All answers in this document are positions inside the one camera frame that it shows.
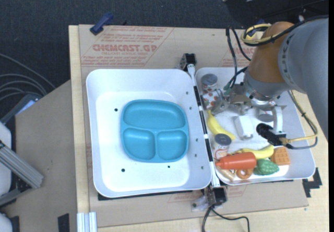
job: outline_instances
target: gray cable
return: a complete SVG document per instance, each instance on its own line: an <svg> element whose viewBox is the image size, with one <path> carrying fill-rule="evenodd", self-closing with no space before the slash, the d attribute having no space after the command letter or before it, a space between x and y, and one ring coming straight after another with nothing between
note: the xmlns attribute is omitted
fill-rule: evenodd
<svg viewBox="0 0 334 232"><path fill-rule="evenodd" d="M40 87L40 89L43 90L44 94L47 94L45 88L40 83L38 83L36 80L32 79L31 77L28 77L28 76L25 76L25 75L19 75L19 74L5 74L5 75L0 75L0 78L2 78L2 77L22 77L22 78L25 78L25 79L29 79L30 81L32 81L36 85L38 85Z"/></svg>
<svg viewBox="0 0 334 232"><path fill-rule="evenodd" d="M28 82L28 81L12 81L12 82L8 82L8 83L5 83L5 84L3 84L2 86L0 86L0 89L3 88L3 87L8 86L8 85L10 85L10 84L16 84L16 83L20 83L20 84L28 84L28 85L33 86L34 88L38 89L38 90L41 92L41 94L46 95L46 94L43 92L43 90L41 90L41 89L38 87L38 85L36 85L36 84L34 84L34 83L31 83L31 82Z"/></svg>
<svg viewBox="0 0 334 232"><path fill-rule="evenodd" d="M32 72L33 74L35 74L35 75L37 75L38 77L40 77L41 79L43 79L46 83L48 83L53 89L56 89L56 87L55 87L50 81L48 81L47 78L43 77L43 76L40 75L38 72L36 72L36 71L30 69L30 68L27 67L26 65L24 65L24 64L22 64L22 63L20 63L20 62L18 62L17 60L15 60L15 59L13 59L13 58L11 58L11 57L8 57L7 55L1 54L1 53L0 53L0 57L5 58L5 59L8 59L8 60L10 60L11 62L16 63L16 64L18 64L19 66L23 67L24 69L26 69L26 70Z"/></svg>
<svg viewBox="0 0 334 232"><path fill-rule="evenodd" d="M23 90L20 89L20 88L3 88L3 89L0 89L0 93L1 93L1 92L5 92L5 91L9 91L9 90L15 90L15 91L18 91L18 92L20 92L20 93L22 93L22 94L25 94L25 91L23 91Z"/></svg>
<svg viewBox="0 0 334 232"><path fill-rule="evenodd" d="M40 94L35 93L35 92L25 92L25 93L21 93L21 92L13 92L13 93L11 93L11 94L5 95L5 96L3 96L2 98L0 98L0 101L4 100L4 99L6 99L6 98L8 98L8 97L10 97L10 96L15 96L15 95L20 95L20 94L33 94L33 95L38 95L38 96L40 96Z"/></svg>

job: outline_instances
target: blue clip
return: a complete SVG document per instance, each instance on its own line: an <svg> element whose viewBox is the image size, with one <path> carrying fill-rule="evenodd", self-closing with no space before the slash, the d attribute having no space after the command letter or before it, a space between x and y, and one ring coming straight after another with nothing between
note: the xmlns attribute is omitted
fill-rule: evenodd
<svg viewBox="0 0 334 232"><path fill-rule="evenodd" d="M106 13L103 15L101 20L99 20L99 22L90 29L90 31L94 35L97 35L98 33L101 33L103 31L102 26L111 25L113 20L114 20L114 15L112 13Z"/></svg>

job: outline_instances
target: black clip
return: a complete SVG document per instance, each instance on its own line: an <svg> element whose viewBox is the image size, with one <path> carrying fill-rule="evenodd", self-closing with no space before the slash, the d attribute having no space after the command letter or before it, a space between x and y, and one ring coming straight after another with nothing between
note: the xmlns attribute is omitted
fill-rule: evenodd
<svg viewBox="0 0 334 232"><path fill-rule="evenodd" d="M102 16L101 20L94 25L89 30L94 34L97 35L103 31L102 26L108 26L111 25L112 21L114 20L114 15L112 13L106 13Z"/></svg>
<svg viewBox="0 0 334 232"><path fill-rule="evenodd" d="M305 190L306 197L310 198L311 197L311 189L313 188L320 188L323 183L320 178L320 174L318 171L318 168L315 168L315 172L313 175L313 181L308 181L307 179L303 179L303 187Z"/></svg>

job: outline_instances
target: small can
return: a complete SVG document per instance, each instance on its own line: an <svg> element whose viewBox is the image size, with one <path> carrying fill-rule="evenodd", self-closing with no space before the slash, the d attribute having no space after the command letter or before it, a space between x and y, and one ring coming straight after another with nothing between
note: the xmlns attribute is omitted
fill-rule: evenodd
<svg viewBox="0 0 334 232"><path fill-rule="evenodd" d="M231 142L232 140L228 135L215 135L214 141L211 145L213 157L216 160L219 160L221 157L227 156Z"/></svg>
<svg viewBox="0 0 334 232"><path fill-rule="evenodd" d="M203 94L213 92L217 89L218 77L216 75L206 74L202 76L201 81L202 81Z"/></svg>
<svg viewBox="0 0 334 232"><path fill-rule="evenodd" d="M223 92L222 90L217 89L215 91L203 94L201 98L203 102L203 108L208 110L214 107L216 101L223 99Z"/></svg>

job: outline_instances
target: blue plastic tray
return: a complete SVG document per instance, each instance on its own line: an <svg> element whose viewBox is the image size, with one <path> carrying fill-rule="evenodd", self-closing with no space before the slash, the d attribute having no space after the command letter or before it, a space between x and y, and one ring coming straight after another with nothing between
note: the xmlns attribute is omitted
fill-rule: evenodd
<svg viewBox="0 0 334 232"><path fill-rule="evenodd" d="M175 162L188 151L189 130L185 112L177 104L159 100L134 100L121 115L124 151L134 160Z"/></svg>

